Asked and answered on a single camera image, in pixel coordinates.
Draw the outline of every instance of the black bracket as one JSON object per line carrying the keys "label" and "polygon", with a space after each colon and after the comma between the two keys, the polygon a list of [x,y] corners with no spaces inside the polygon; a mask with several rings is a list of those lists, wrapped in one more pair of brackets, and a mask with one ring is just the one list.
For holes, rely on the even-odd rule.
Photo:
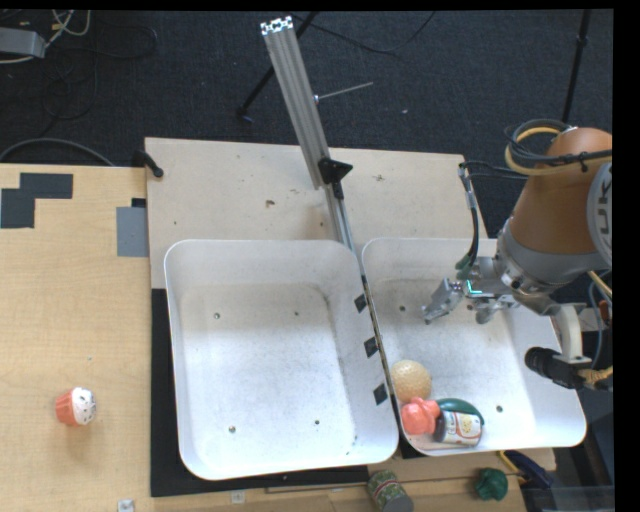
{"label": "black bracket", "polygon": [[336,199],[344,199],[344,192],[342,191],[342,185],[340,182],[349,171],[353,169],[353,165],[331,160],[331,158],[322,158],[318,162],[318,168],[320,169],[320,176],[325,185],[331,185],[333,187],[333,195]]}
{"label": "black bracket", "polygon": [[161,178],[164,175],[164,171],[160,169],[157,163],[151,158],[151,155],[146,151],[142,151],[141,149],[136,149],[133,152],[133,157],[131,158],[131,166],[132,167],[149,167],[151,172],[156,178]]}

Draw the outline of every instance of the black tape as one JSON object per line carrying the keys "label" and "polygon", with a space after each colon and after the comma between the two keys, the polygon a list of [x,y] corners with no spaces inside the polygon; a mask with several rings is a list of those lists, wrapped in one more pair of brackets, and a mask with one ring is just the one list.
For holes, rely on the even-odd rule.
{"label": "black tape", "polygon": [[0,228],[32,228],[35,224],[36,200],[19,188],[2,189]]}
{"label": "black tape", "polygon": [[20,173],[20,189],[38,199],[71,199],[73,174]]}
{"label": "black tape", "polygon": [[353,302],[355,303],[356,308],[358,308],[358,313],[362,313],[364,308],[367,307],[367,298],[364,296],[364,293]]}
{"label": "black tape", "polygon": [[373,396],[376,399],[376,405],[380,405],[384,402],[389,395],[387,394],[387,388],[384,385],[384,382],[380,384],[376,389],[373,390]]}
{"label": "black tape", "polygon": [[72,197],[73,174],[20,173],[20,188],[2,189],[0,228],[33,228],[36,199]]}
{"label": "black tape", "polygon": [[364,342],[364,349],[367,352],[367,357],[371,357],[378,351],[378,343],[376,342],[375,336]]}

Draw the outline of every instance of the white plastic bin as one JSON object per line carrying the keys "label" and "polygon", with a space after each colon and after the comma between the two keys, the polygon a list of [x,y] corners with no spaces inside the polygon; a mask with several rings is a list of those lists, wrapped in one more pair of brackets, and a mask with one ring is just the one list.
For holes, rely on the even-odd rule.
{"label": "white plastic bin", "polygon": [[390,393],[345,246],[184,240],[164,265],[178,443],[193,474],[222,480],[394,453]]}
{"label": "white plastic bin", "polygon": [[[480,256],[495,254],[495,240],[480,241]],[[449,315],[425,325],[421,307],[454,268],[469,240],[380,238],[363,249],[363,267],[389,368],[418,361],[432,376],[429,398],[460,398],[485,419],[477,446],[436,443],[429,434],[403,433],[426,455],[569,447],[586,434],[575,390],[565,389],[525,366],[532,346],[561,347],[549,317],[524,306],[498,311],[480,325],[464,300]]]}

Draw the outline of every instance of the gray tape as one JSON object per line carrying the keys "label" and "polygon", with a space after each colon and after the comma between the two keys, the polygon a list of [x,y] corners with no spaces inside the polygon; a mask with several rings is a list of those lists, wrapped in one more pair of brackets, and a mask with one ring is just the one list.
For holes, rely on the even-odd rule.
{"label": "gray tape", "polygon": [[116,208],[118,230],[118,256],[145,258],[149,256],[147,209],[140,207]]}

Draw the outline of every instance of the small cylinder can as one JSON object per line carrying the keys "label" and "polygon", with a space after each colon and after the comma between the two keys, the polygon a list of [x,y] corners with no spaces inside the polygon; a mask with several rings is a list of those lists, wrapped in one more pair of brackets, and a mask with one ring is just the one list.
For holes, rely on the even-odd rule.
{"label": "small cylinder can", "polygon": [[413,501],[393,471],[385,469],[375,473],[367,489],[381,512],[413,512]]}
{"label": "small cylinder can", "polygon": [[482,421],[475,414],[442,410],[436,420],[433,440],[438,443],[475,446],[482,436]]}

